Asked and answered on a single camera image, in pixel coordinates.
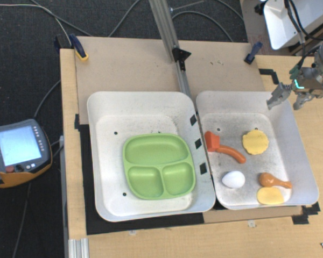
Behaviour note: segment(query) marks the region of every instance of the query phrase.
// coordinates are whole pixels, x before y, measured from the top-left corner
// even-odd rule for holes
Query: metal pole
[[[182,70],[179,60],[176,59],[172,53],[175,48],[179,48],[179,44],[167,1],[149,0],[149,2],[168,56],[172,61],[176,62],[179,88],[181,92],[191,98],[185,69]]]

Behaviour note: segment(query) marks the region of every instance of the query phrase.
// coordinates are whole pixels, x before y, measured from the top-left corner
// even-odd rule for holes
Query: white tray
[[[285,202],[278,206],[311,205],[318,200],[316,185],[301,140],[292,107],[288,101],[268,110],[269,92],[205,91],[196,99],[202,130],[220,136],[220,144],[240,151],[247,161],[239,164],[226,154],[208,152],[218,201],[232,210],[271,207],[257,201],[261,185],[258,177],[270,172],[281,180],[291,181],[293,188],[280,188]],[[242,146],[242,135],[258,128],[268,139],[268,149],[261,155],[249,155]],[[229,171],[245,175],[245,185],[230,189],[222,182]]]
[[[95,204],[107,221],[205,212],[215,202],[204,143],[191,99],[180,92],[96,92],[87,102],[92,145]],[[122,150],[125,141],[147,133],[173,133],[189,146],[196,184],[189,194],[172,199],[144,200],[129,189]],[[205,163],[207,172],[201,174]]]

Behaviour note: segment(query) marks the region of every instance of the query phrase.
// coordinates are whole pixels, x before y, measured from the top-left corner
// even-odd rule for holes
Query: toy food
[[[267,172],[260,174],[258,180],[263,187],[280,186],[285,188],[292,188],[291,182],[284,182],[282,180],[279,180],[278,178]]]
[[[243,136],[243,147],[251,155],[262,154],[268,145],[269,140],[261,130],[251,130]]]
[[[230,188],[240,188],[245,183],[245,176],[240,171],[231,171],[224,175],[222,183]]]
[[[245,163],[247,159],[244,157],[243,154],[241,154],[236,149],[220,144],[220,137],[218,135],[213,134],[211,131],[207,131],[205,133],[205,141],[207,150],[209,152],[218,152],[218,153],[225,153],[227,155],[230,155],[236,159],[239,163]]]
[[[277,187],[262,187],[257,192],[257,200],[261,204],[282,204],[284,201],[284,196],[280,189]]]

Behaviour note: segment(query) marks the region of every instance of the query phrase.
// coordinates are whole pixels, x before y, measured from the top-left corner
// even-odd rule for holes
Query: blue clamp
[[[253,60],[255,59],[255,55],[258,53],[259,49],[262,48],[262,43],[261,42],[256,42],[254,46],[252,47],[251,52],[247,55],[247,57],[244,59],[244,61],[247,64],[251,64]]]
[[[72,48],[75,48],[75,54],[81,61],[86,61],[88,59],[88,54],[84,51],[79,39],[73,33],[69,35],[69,39],[72,43]]]

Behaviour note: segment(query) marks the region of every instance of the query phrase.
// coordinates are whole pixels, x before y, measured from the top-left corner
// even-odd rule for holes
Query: orange toy
[[[285,188],[292,188],[292,183],[291,182],[284,182],[279,180],[278,178],[274,177],[270,173],[264,172],[259,176],[259,183],[263,187],[273,187],[275,185],[278,185],[280,187],[285,187]]]
[[[245,163],[247,161],[243,154],[241,154],[236,149],[225,145],[220,145],[220,137],[213,134],[211,131],[207,131],[205,133],[205,141],[208,152],[218,152],[230,155],[234,157],[239,163]]]

